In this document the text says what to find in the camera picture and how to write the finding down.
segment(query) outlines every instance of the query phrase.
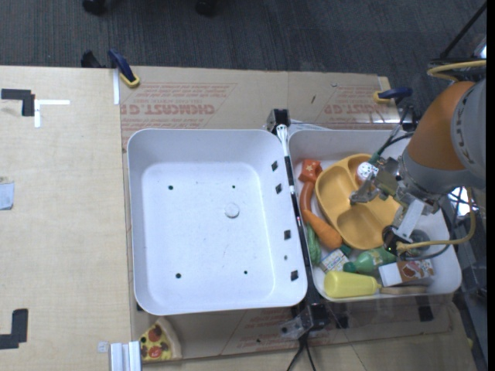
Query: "blue clamp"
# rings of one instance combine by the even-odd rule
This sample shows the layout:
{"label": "blue clamp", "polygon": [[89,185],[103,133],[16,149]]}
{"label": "blue clamp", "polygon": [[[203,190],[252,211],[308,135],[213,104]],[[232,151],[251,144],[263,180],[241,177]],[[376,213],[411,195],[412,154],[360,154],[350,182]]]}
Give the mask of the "blue clamp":
{"label": "blue clamp", "polygon": [[122,81],[130,88],[137,87],[139,85],[139,77],[133,74],[127,60],[115,48],[108,50],[108,56],[119,69]]}
{"label": "blue clamp", "polygon": [[411,96],[412,89],[407,87],[399,87],[391,90],[385,90],[384,92],[376,91],[373,94],[373,100],[376,103],[388,103],[390,99],[402,100],[404,97]]}

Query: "yellow clamp pad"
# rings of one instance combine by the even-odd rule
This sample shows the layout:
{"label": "yellow clamp pad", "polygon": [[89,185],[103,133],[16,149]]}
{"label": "yellow clamp pad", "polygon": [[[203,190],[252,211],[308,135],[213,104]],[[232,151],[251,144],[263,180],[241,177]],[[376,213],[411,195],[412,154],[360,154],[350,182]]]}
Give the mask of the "yellow clamp pad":
{"label": "yellow clamp pad", "polygon": [[122,81],[125,82],[125,85],[127,85],[129,88],[136,88],[138,85],[139,85],[139,77],[134,75],[134,77],[136,77],[136,79],[134,81],[129,81],[129,79],[122,73],[119,73],[120,75],[120,78]]}
{"label": "yellow clamp pad", "polygon": [[381,97],[378,96],[378,94],[380,93],[381,91],[377,90],[373,93],[373,100],[375,103],[388,103],[390,102],[390,99],[382,99]]}

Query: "yellow cable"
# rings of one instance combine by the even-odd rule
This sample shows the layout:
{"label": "yellow cable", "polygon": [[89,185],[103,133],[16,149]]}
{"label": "yellow cable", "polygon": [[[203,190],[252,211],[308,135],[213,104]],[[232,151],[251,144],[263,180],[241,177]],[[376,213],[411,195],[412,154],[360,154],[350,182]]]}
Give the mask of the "yellow cable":
{"label": "yellow cable", "polygon": [[475,60],[473,62],[459,62],[450,63],[448,65],[441,65],[429,69],[426,73],[432,77],[443,78],[444,80],[459,81],[454,76],[449,76],[448,74],[441,74],[442,71],[455,70],[455,69],[466,69],[470,67],[486,66],[486,60]]}
{"label": "yellow cable", "polygon": [[465,237],[459,238],[459,239],[454,239],[454,240],[429,240],[426,242],[419,242],[419,243],[402,243],[402,242],[397,242],[397,254],[400,255],[409,249],[415,249],[416,247],[423,247],[423,246],[429,246],[433,244],[461,244],[464,242],[467,242],[470,240],[473,235],[474,231],[476,230],[476,218],[474,215],[473,211],[473,201],[471,200],[471,189],[466,189],[467,191],[467,201],[469,203],[469,232],[466,234]]}

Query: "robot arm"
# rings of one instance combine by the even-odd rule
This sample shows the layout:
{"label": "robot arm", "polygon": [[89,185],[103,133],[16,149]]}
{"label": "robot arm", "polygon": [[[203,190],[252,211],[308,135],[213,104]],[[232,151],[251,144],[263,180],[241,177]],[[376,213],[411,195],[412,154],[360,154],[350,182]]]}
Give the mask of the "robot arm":
{"label": "robot arm", "polygon": [[358,168],[369,175],[351,204],[392,196],[401,205],[393,234],[412,242],[419,217],[435,213],[445,194],[461,186],[485,190],[485,124],[486,79],[453,83],[428,107],[398,160]]}

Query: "gray carpet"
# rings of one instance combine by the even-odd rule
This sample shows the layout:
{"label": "gray carpet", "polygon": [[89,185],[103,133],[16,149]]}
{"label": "gray carpet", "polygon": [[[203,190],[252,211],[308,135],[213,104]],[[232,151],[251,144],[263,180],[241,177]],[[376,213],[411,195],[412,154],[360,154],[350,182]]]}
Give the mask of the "gray carpet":
{"label": "gray carpet", "polygon": [[[0,0],[0,66],[79,67],[89,49],[110,66],[115,48],[131,66],[376,73],[412,88],[407,100],[423,112],[448,85],[428,63],[486,0],[220,0],[213,17],[196,1],[106,0],[96,16],[83,0]],[[449,56],[470,57],[485,36],[486,11]],[[456,303],[475,338],[464,297]],[[474,343],[483,371],[487,354]]]}

